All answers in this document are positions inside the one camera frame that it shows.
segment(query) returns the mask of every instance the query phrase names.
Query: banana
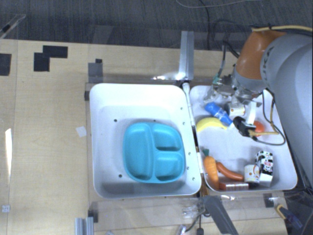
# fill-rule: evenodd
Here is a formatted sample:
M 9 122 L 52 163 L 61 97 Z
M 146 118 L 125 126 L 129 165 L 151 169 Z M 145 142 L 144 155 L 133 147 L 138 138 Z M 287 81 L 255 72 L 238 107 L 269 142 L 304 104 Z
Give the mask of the banana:
M 205 128 L 207 127 L 210 127 L 210 126 L 215 126 L 215 127 L 220 127 L 220 128 L 223 128 L 223 129 L 227 129 L 227 127 L 225 125 L 222 124 L 222 122 L 218 119 L 218 118 L 214 118 L 214 117 L 206 117 L 206 118 L 203 118 L 201 119 L 197 125 L 196 125 L 196 129 L 197 129 L 197 132 L 200 132 L 202 130 L 204 130 Z

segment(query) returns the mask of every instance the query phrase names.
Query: red object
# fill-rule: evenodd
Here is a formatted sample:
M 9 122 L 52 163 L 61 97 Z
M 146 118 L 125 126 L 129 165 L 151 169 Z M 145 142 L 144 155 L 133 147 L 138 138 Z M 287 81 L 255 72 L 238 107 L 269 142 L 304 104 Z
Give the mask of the red object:
M 255 132 L 264 132 L 265 128 L 264 125 L 259 121 L 254 121 L 253 125 L 255 125 Z

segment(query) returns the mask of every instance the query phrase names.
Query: hot dog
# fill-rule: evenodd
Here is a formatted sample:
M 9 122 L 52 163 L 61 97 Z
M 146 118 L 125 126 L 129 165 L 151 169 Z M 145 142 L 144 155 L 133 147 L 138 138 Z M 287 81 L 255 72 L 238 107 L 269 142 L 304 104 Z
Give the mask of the hot dog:
M 221 162 L 217 162 L 216 167 L 217 167 L 217 170 L 227 178 L 230 178 L 236 181 L 244 180 L 243 175 L 233 172 L 231 170 L 228 170 Z

